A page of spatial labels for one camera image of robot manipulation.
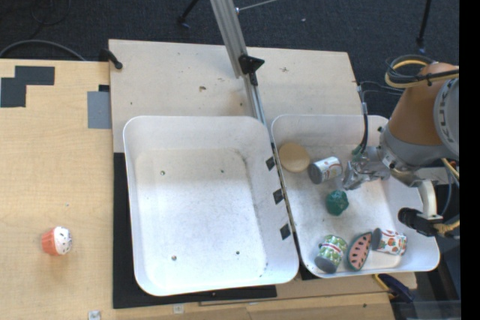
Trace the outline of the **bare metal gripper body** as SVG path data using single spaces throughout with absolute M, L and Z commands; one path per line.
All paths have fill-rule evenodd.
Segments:
M 389 168 L 382 162 L 380 150 L 376 146 L 367 146 L 353 156 L 357 172 L 371 172 L 371 180 L 386 179 L 390 176 Z

